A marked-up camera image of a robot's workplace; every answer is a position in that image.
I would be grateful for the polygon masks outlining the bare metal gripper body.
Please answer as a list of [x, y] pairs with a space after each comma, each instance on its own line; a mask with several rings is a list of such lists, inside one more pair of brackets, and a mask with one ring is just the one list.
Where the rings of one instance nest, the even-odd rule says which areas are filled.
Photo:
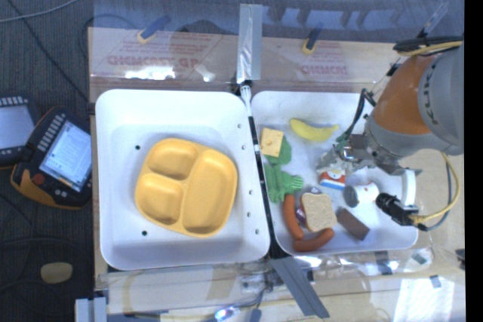
[[352, 170], [379, 168], [387, 174], [402, 174], [400, 157], [385, 150], [366, 133], [350, 134], [337, 139], [337, 156]]

